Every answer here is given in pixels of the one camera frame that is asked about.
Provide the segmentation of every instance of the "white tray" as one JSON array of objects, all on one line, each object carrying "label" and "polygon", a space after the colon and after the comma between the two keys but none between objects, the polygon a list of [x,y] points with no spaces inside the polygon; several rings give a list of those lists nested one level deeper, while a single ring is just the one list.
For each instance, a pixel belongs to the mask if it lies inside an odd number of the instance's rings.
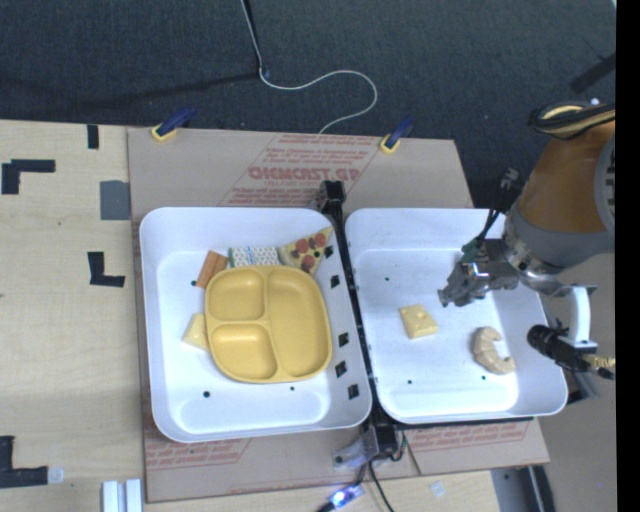
[{"label": "white tray", "polygon": [[[567,399],[563,372],[529,346],[527,331],[546,320],[540,299],[523,285],[484,300],[446,308],[437,290],[477,236],[486,210],[363,209],[346,223],[352,266],[376,389],[382,407],[407,423],[515,419],[549,415]],[[499,237],[502,219],[490,237]],[[410,339],[399,308],[423,304],[436,334]],[[503,336],[502,357],[517,370],[494,375],[475,362],[473,333],[492,326]]]},{"label": "white tray", "polygon": [[[324,372],[294,383],[238,382],[224,376],[209,353],[181,341],[191,315],[204,310],[204,290],[191,282],[207,251],[281,246],[329,225],[317,212],[291,208],[161,208],[143,219],[151,404],[167,437],[179,442],[256,437],[346,428],[366,419],[371,392],[335,234],[328,242],[334,253],[315,275],[333,341]],[[332,287],[334,276],[340,284]]]}]

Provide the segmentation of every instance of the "beige curved toy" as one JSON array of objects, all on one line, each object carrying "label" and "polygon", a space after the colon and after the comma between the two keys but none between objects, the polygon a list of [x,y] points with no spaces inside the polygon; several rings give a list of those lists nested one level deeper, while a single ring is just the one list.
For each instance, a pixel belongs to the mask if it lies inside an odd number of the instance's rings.
[{"label": "beige curved toy", "polygon": [[478,329],[474,336],[473,353],[476,361],[487,370],[498,375],[511,373],[516,369],[513,357],[500,357],[494,341],[499,341],[502,336],[493,327]]}]

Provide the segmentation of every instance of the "black carpet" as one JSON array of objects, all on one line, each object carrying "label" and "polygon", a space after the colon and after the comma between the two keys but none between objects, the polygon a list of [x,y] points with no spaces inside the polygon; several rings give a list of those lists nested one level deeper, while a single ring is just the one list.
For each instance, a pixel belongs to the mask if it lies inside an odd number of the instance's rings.
[{"label": "black carpet", "polygon": [[[611,0],[252,0],[276,84],[352,69],[376,84],[364,116],[328,133],[382,136],[408,114],[418,138],[456,141],[476,206],[496,177],[528,173],[548,103],[615,102]],[[372,90],[334,76],[268,88],[240,0],[0,0],[0,118],[155,125],[198,109],[196,128],[318,132]]]}]

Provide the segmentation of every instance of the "light wood surface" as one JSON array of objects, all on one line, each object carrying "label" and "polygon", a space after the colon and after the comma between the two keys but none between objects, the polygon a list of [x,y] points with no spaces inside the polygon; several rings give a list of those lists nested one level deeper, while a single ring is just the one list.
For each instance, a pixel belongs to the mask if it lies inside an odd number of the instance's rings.
[{"label": "light wood surface", "polygon": [[[0,196],[0,435],[16,437],[14,467],[48,465],[62,483],[0,490],[0,510],[99,510],[106,480],[144,477],[129,221],[100,219],[100,182],[128,181],[126,129],[0,121],[0,161],[55,159]],[[89,285],[87,253],[123,288]],[[431,485],[445,490],[436,496]],[[386,480],[399,511],[495,512],[486,471]],[[313,511],[334,489],[311,488],[145,505],[149,511]],[[377,490],[349,510],[384,510]]]}]

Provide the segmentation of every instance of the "white cable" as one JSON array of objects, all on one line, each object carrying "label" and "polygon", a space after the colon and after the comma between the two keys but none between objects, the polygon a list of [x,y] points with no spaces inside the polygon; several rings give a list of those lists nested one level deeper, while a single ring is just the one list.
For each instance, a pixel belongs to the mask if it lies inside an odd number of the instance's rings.
[{"label": "white cable", "polygon": [[353,119],[354,117],[358,117],[361,116],[363,114],[366,114],[367,112],[369,112],[378,102],[378,89],[376,88],[376,85],[373,83],[373,80],[371,80],[371,78],[369,78],[367,75],[365,75],[364,73],[361,73],[360,71],[354,71],[351,69],[339,69],[337,71],[331,71],[330,73],[326,73],[318,78],[316,78],[315,80],[311,80],[311,82],[308,82],[306,84],[302,84],[302,85],[297,85],[297,86],[282,86],[282,85],[276,85],[272,82],[270,82],[263,74],[263,70],[262,70],[262,54],[260,53],[260,48],[258,47],[258,41],[256,40],[256,36],[253,32],[253,27],[251,26],[251,20],[249,18],[249,13],[247,12],[247,8],[244,4],[243,0],[240,0],[240,4],[242,5],[242,11],[244,12],[244,17],[247,21],[247,26],[249,27],[249,34],[251,35],[251,42],[253,43],[253,48],[255,50],[256,53],[256,57],[258,58],[258,75],[260,75],[260,80],[262,80],[262,82],[273,88],[273,89],[277,89],[279,91],[300,91],[302,89],[306,89],[307,87],[311,87],[315,84],[317,84],[318,82],[329,78],[331,76],[334,75],[355,75],[358,76],[362,79],[364,79],[370,86],[371,89],[373,90],[373,100],[371,101],[371,103],[369,104],[369,106],[367,108],[365,108],[364,110],[361,110],[359,112],[356,112],[355,114],[349,114],[347,116],[343,116],[340,117],[338,119],[334,119],[333,121],[331,121],[330,123],[326,124],[319,133],[324,133],[325,130],[327,130],[327,128],[333,126],[334,124],[337,123],[341,123],[342,121],[346,121],[347,119]]}]

